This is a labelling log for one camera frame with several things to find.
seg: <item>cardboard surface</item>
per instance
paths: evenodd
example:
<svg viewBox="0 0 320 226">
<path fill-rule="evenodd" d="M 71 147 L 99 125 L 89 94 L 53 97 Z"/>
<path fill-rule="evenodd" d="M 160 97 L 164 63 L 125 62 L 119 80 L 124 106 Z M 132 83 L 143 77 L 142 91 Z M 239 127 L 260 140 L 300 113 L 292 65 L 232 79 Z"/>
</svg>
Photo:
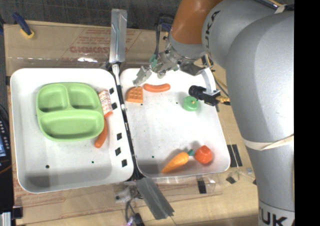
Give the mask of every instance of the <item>cardboard surface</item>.
<svg viewBox="0 0 320 226">
<path fill-rule="evenodd" d="M 22 68 L 105 68 L 110 53 L 110 27 L 26 22 L 35 33 L 31 39 L 21 34 L 19 25 L 4 25 L 7 76 Z M 155 31 L 127 29 L 126 62 L 145 62 L 155 44 Z"/>
</svg>

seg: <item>toy tomato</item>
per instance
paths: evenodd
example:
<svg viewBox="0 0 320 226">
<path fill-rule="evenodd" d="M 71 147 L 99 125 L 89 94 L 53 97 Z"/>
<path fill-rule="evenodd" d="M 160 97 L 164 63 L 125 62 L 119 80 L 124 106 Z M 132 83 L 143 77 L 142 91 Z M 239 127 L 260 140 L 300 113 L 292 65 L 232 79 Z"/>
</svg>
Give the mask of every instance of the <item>toy tomato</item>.
<svg viewBox="0 0 320 226">
<path fill-rule="evenodd" d="M 194 154 L 194 158 L 201 164 L 207 164 L 213 159 L 211 150 L 206 146 L 201 146 Z"/>
</svg>

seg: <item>orange carrot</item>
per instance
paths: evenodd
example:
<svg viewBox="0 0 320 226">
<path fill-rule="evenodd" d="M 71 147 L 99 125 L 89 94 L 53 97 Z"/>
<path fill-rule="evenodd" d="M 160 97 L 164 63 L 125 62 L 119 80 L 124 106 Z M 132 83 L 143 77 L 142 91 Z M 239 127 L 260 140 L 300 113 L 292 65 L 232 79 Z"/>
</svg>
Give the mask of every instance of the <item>orange carrot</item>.
<svg viewBox="0 0 320 226">
<path fill-rule="evenodd" d="M 195 153 L 191 149 L 188 153 L 186 152 L 180 152 L 178 155 L 176 155 L 173 159 L 170 160 L 168 164 L 162 169 L 162 173 L 168 173 L 176 168 L 179 168 L 183 165 L 185 165 L 189 161 L 189 156 L 193 156 Z"/>
<path fill-rule="evenodd" d="M 102 130 L 102 132 L 100 133 L 100 135 L 98 136 L 98 139 L 96 139 L 94 146 L 96 148 L 100 148 L 106 141 L 107 138 L 107 134 L 108 134 L 108 125 L 107 125 L 107 121 L 104 120 L 104 128 Z"/>
<path fill-rule="evenodd" d="M 194 158 L 201 164 L 207 164 L 213 159 L 211 150 L 206 146 L 201 146 L 194 154 Z"/>
<path fill-rule="evenodd" d="M 160 93 L 170 90 L 171 86 L 169 84 L 152 85 L 144 84 L 143 89 L 153 93 Z"/>
</svg>

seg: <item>green divided plate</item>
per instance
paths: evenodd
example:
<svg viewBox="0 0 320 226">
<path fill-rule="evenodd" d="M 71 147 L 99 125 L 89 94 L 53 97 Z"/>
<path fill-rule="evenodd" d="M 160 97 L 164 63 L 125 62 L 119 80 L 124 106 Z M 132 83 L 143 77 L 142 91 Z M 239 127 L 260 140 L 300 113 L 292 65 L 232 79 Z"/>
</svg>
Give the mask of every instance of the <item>green divided plate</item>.
<svg viewBox="0 0 320 226">
<path fill-rule="evenodd" d="M 105 125 L 99 96 L 85 83 L 44 85 L 36 96 L 36 113 L 42 133 L 53 141 L 94 138 Z"/>
</svg>

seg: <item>gray robot arm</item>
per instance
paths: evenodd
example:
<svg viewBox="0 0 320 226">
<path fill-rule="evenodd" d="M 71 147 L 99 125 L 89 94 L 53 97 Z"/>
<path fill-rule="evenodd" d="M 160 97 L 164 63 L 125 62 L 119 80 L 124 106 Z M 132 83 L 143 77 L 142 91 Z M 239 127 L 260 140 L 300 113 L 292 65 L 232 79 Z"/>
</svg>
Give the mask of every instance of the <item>gray robot arm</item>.
<svg viewBox="0 0 320 226">
<path fill-rule="evenodd" d="M 295 225 L 294 11 L 283 9 L 270 0 L 182 0 L 166 51 L 150 67 L 160 77 L 176 69 L 195 76 L 206 54 L 225 69 L 256 177 L 259 226 Z"/>
</svg>

